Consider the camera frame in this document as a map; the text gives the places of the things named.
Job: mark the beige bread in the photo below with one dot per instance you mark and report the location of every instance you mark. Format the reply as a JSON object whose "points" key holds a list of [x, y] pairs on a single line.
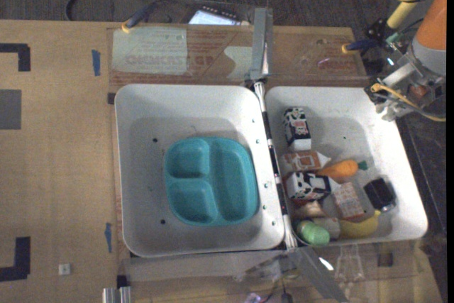
{"points": [[308, 210]]}

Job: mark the orange carrot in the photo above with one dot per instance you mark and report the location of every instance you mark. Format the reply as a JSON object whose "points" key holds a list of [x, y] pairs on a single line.
{"points": [[338, 169]]}

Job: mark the cow print milk carton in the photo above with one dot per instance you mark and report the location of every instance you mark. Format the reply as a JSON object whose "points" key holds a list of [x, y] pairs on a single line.
{"points": [[306, 186], [297, 127]]}

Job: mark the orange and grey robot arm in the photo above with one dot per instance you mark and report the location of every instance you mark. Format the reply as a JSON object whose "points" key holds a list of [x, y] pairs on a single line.
{"points": [[432, 32]]}

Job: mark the white plastic tray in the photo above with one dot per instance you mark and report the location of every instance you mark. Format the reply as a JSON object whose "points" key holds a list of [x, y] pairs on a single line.
{"points": [[142, 170], [397, 195]]}

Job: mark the grey white rounded packet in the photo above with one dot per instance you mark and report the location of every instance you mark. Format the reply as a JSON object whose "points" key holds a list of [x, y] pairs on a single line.
{"points": [[331, 225]]}

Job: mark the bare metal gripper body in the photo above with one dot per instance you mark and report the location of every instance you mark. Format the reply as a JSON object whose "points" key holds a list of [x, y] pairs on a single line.
{"points": [[408, 85]]}

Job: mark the black can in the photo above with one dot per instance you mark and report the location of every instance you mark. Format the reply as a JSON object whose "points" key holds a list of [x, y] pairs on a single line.
{"points": [[379, 193]]}

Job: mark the teal divided plate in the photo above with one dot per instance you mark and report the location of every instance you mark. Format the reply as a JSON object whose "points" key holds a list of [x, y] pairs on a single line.
{"points": [[227, 188]]}

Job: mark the yellow banana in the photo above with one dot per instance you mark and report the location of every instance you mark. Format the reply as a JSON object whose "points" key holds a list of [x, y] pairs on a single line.
{"points": [[361, 227]]}

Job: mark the orange and white carton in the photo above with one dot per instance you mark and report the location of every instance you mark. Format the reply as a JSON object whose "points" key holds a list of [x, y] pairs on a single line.
{"points": [[301, 161]]}

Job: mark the green rounded bottle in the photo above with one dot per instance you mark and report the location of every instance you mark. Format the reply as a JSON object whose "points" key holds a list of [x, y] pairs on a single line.
{"points": [[314, 233]]}

